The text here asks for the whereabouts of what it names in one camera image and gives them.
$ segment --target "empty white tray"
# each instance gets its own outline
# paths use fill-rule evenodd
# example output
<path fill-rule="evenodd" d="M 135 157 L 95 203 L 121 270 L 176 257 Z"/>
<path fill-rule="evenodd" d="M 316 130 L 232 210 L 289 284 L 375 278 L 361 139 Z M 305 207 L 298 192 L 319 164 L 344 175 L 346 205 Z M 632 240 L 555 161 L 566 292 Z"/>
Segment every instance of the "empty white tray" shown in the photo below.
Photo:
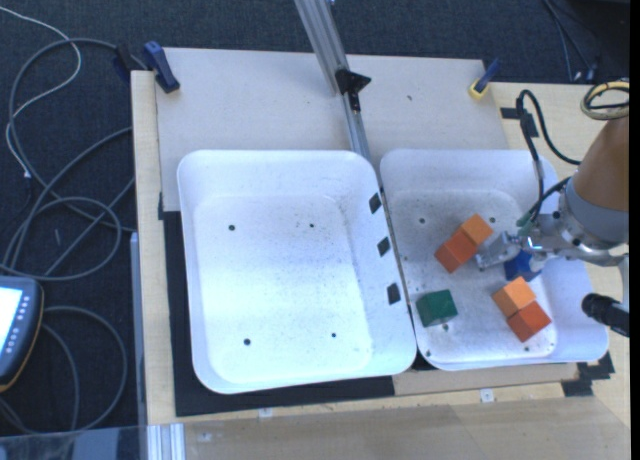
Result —
<path fill-rule="evenodd" d="M 206 387 L 231 394 L 411 365 L 415 335 L 368 161 L 203 150 L 177 176 L 193 365 Z"/>
<path fill-rule="evenodd" d="M 556 174 L 543 160 L 545 188 Z M 418 349 L 443 370 L 588 362 L 608 347 L 606 327 L 581 310 L 591 283 L 582 261 L 554 259 L 529 285 L 552 323 L 521 343 L 491 295 L 507 283 L 503 265 L 480 271 L 472 259 L 449 274 L 435 251 L 474 213 L 500 232 L 515 233 L 516 220 L 537 200 L 537 180 L 528 151 L 394 150 L 381 162 L 381 178 L 398 255 L 415 317 Z M 557 194 L 543 212 L 557 208 Z M 446 326 L 423 327 L 415 302 L 449 289 L 458 315 Z"/>

